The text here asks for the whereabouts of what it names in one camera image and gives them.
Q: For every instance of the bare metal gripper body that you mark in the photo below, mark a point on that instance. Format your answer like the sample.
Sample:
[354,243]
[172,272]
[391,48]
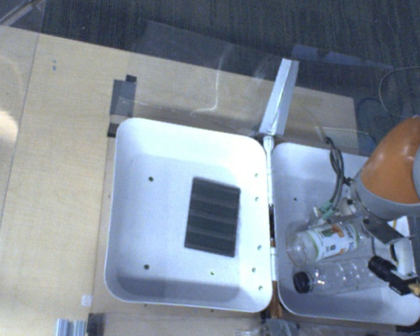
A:
[353,210]

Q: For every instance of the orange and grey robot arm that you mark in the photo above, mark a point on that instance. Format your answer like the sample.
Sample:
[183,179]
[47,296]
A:
[401,168]

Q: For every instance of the clear bottle with printed label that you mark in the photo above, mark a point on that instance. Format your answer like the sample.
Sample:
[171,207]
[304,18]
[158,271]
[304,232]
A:
[330,240]

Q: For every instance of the white plastic tray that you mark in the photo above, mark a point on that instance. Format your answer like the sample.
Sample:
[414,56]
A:
[302,177]
[156,210]

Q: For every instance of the clear bottle with black cap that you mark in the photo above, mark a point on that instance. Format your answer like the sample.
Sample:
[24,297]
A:
[338,277]

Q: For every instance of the thin black and white rod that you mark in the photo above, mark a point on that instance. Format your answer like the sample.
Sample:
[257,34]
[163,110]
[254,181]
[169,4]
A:
[268,148]

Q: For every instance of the black ribbed rectangular pad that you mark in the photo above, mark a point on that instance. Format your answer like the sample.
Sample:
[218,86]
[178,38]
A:
[213,217]

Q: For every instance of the black cylinder on white bracket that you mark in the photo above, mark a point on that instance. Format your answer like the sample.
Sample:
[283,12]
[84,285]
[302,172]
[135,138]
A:
[384,267]

